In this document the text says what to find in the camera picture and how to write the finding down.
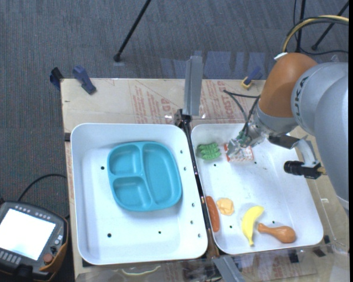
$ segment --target blue plate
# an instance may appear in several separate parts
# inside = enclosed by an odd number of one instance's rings
[[[174,156],[158,142],[128,142],[115,146],[107,157],[107,168],[112,195],[127,210],[168,208],[182,196]]]

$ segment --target wooden table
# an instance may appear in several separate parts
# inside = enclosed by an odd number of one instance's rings
[[[162,264],[129,264],[120,266],[84,266],[76,243],[75,200],[73,190],[71,143],[69,136],[81,123],[164,123],[172,124],[174,114],[184,105],[184,79],[91,79],[97,91],[89,95],[76,79],[61,80],[62,115],[65,131],[65,154],[68,169],[69,205],[71,214],[72,248],[77,281],[110,281],[119,277],[128,281],[189,281],[188,270],[193,274],[201,268],[212,266],[211,260],[190,260]],[[209,123],[243,123],[244,117],[235,102],[223,92],[259,95],[264,80],[255,80],[246,90],[242,80],[203,80],[199,116],[193,116],[191,125],[202,120]],[[238,97],[248,113],[253,99]],[[296,128],[292,136],[302,138],[306,133]],[[316,149],[315,138],[310,140]],[[290,262],[277,253],[257,253],[254,256],[233,256],[241,260],[246,281],[349,281],[349,218],[341,207],[327,176],[317,180],[307,179],[319,216],[324,227],[324,239],[316,247],[298,252],[299,262]]]

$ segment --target gray floor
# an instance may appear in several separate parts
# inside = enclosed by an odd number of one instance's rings
[[[152,0],[118,51],[146,0],[0,0],[0,192],[16,200],[43,174],[65,174],[60,92],[82,65],[92,78],[184,78],[185,62],[201,55],[205,79],[243,79],[256,66],[266,79],[273,57],[299,21],[302,0]],[[304,18],[336,15],[348,0],[306,0]],[[349,17],[349,7],[342,14]],[[301,48],[318,62],[348,62],[348,26],[302,29]],[[296,39],[288,51],[297,47]],[[62,177],[48,177],[22,199],[68,214]],[[73,281],[69,251],[55,282]],[[0,281],[12,281],[0,273]]]

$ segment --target yellow banana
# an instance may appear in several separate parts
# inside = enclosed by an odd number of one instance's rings
[[[253,246],[252,233],[254,231],[255,220],[263,213],[264,207],[254,206],[248,209],[242,219],[242,231],[247,237],[249,245]]]

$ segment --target white screen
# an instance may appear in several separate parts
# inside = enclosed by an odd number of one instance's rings
[[[55,226],[9,209],[0,224],[0,248],[37,260]]]

